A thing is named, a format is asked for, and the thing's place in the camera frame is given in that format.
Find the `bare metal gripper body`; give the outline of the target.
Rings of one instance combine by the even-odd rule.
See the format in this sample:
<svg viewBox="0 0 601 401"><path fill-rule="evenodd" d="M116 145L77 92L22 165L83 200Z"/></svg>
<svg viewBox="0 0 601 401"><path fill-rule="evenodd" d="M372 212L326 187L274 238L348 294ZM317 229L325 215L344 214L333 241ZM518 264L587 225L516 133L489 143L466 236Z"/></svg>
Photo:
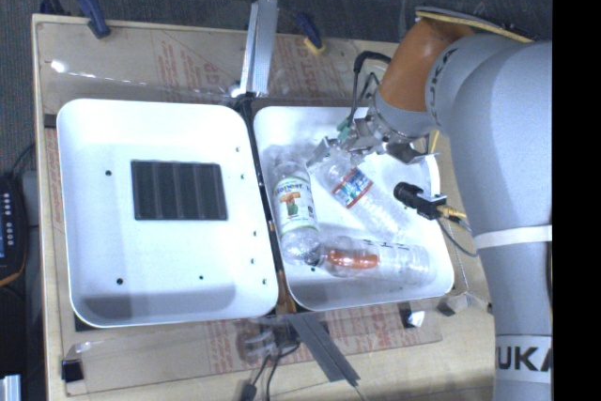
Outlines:
<svg viewBox="0 0 601 401"><path fill-rule="evenodd" d="M367 155L384 153L393 146L400 145L400 136L377 112L369 108L356 111L349 119L347 151Z"/></svg>

